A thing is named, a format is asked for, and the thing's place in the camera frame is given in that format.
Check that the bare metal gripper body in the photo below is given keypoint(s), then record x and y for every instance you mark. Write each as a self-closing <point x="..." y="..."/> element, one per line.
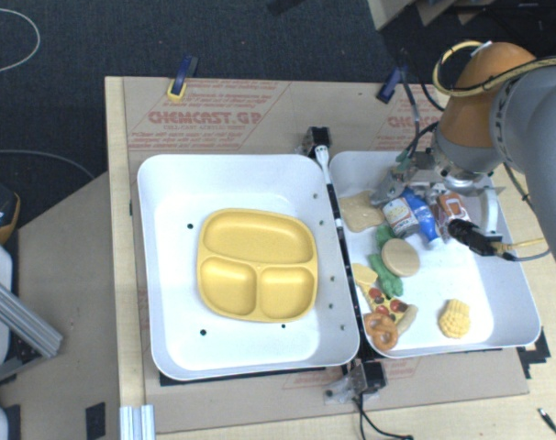
<point x="425" y="170"/>

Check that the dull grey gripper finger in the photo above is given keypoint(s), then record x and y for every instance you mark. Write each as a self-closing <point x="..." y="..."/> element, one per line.
<point x="387" y="188"/>

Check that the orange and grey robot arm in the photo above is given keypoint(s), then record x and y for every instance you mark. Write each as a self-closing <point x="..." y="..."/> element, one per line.
<point x="521" y="122"/>

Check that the small white labelled can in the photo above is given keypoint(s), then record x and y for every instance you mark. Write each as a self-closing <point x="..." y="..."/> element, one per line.
<point x="399" y="218"/>

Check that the tan bread slice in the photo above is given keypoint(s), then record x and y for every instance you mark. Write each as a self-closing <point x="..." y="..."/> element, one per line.
<point x="358" y="213"/>

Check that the orange and brown packet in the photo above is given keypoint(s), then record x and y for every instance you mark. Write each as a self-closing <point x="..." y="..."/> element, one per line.
<point x="450" y="206"/>

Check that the blue and white bottle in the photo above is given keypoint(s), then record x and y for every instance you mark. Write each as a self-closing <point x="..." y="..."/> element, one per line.
<point x="427" y="223"/>

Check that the thin black and white rod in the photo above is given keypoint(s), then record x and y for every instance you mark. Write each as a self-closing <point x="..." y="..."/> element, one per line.
<point x="337" y="218"/>

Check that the round tan biscuit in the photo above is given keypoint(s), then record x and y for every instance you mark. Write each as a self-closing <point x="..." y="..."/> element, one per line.
<point x="400" y="257"/>

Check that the yellow cheese wedge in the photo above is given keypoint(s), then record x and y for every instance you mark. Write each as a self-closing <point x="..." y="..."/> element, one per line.
<point x="364" y="274"/>

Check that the green broccoli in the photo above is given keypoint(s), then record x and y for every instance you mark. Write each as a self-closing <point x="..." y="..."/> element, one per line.
<point x="388" y="282"/>

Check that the white plastic tray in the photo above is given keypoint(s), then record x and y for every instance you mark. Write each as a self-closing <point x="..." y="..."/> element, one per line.
<point x="246" y="181"/>
<point x="461" y="282"/>

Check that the pizza slice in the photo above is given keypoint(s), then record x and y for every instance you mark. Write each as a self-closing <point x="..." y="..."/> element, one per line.
<point x="390" y="310"/>

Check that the brown pretzel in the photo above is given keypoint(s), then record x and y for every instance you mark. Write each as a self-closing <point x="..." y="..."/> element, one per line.
<point x="382" y="332"/>

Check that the yellow corn cob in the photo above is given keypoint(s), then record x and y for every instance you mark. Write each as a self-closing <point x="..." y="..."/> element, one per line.
<point x="454" y="319"/>

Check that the yellow divided plate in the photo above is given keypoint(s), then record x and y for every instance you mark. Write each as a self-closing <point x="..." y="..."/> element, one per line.
<point x="257" y="264"/>

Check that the brown cardboard board red print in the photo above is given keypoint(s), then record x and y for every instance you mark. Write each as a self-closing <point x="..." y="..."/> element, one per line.
<point x="241" y="113"/>

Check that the black cylinder on white bracket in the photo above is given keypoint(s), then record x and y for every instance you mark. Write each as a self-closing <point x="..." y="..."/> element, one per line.
<point x="470" y="236"/>

